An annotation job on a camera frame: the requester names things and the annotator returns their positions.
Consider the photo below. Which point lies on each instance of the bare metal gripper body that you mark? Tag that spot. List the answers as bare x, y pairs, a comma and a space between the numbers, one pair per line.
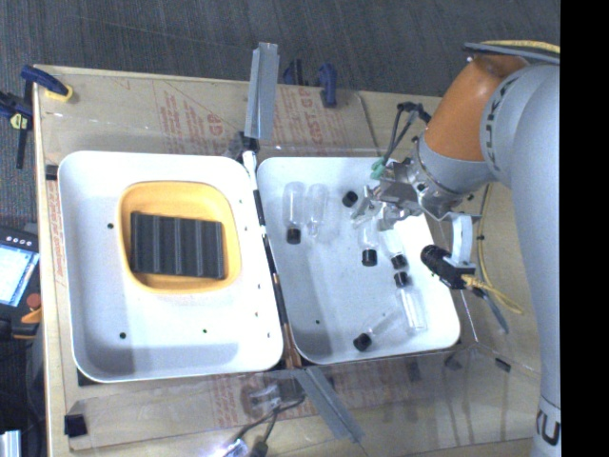
409, 189

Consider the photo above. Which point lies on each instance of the clear plastic bottle without cap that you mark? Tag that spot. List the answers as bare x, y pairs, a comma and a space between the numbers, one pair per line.
316, 207

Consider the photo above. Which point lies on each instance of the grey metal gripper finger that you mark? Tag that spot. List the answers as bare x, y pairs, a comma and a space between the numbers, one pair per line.
392, 217
365, 205

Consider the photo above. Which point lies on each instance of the clear plastic bottle black cap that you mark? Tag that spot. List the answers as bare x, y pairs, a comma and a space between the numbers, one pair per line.
412, 307
293, 207
398, 260
369, 255
364, 342

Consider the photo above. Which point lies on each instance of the yellow rounded square bowl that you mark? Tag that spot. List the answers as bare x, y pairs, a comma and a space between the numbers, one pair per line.
181, 195

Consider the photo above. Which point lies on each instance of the white plastic tray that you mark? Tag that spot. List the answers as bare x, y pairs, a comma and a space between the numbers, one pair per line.
333, 298
166, 331

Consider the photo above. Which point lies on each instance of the black cylinder on white bracket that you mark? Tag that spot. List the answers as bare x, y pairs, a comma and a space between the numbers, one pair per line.
445, 264

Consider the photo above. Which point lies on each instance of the brown cardboard board red print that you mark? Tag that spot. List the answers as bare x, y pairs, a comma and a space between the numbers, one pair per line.
143, 107

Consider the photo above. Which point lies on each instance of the black ribbed rack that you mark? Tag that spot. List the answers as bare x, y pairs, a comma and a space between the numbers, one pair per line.
176, 245

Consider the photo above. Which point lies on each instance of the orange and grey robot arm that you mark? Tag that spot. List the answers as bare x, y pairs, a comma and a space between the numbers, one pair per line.
523, 160

